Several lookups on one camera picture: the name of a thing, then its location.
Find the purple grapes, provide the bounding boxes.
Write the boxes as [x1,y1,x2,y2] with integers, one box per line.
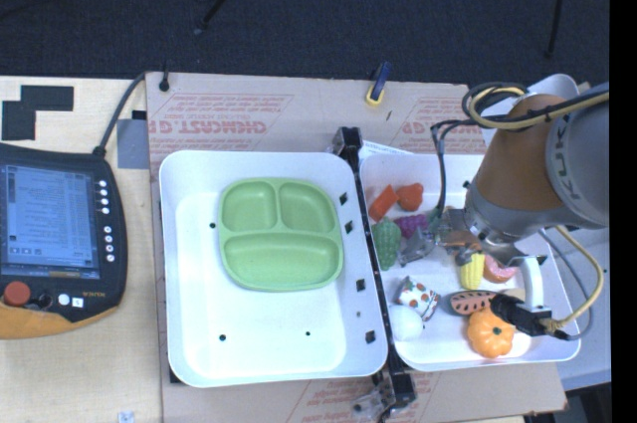
[395,213,430,240]

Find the green toy vegetable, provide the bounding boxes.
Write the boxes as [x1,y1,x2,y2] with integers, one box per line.
[370,217,403,273]

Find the white patterned carton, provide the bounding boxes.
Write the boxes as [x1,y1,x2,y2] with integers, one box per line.
[394,275,442,323]

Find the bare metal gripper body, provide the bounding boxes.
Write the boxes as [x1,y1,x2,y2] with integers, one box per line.
[436,206,488,259]

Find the black block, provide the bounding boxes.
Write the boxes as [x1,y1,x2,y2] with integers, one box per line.
[332,125,363,158]
[370,369,417,414]

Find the white plastic tray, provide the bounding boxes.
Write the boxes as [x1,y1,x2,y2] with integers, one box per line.
[358,151,582,373]
[158,149,390,389]

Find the orange pumpkin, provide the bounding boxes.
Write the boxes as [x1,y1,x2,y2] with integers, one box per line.
[466,308,516,359]

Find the thin black rod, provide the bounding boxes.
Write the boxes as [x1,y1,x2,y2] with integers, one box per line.
[342,131,414,407]

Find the orange carrot piece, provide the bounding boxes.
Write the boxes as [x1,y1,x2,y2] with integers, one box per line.
[367,184,400,223]

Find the green divided plate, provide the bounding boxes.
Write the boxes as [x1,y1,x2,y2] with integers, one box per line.
[217,177,346,294]

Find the black cylinder on white bracket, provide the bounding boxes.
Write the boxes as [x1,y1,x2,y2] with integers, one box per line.
[490,254,553,338]

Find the red watermelon slice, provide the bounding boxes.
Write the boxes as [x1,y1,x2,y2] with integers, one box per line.
[448,290,500,317]

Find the brown cardboard board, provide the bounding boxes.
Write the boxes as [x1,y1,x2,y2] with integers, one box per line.
[143,71,569,423]

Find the white paper sheet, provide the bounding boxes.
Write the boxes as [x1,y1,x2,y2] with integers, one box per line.
[359,139,415,159]

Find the red toy pepper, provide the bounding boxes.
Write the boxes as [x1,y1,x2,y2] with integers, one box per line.
[396,182,426,213]

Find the white egg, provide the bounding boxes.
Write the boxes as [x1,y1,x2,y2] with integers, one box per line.
[387,304,425,342]

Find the pink doughnut piece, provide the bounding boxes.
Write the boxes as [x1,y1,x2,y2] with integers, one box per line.
[482,254,520,285]

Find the yellow corn cob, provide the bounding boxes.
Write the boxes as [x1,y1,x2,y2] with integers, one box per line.
[459,251,487,292]

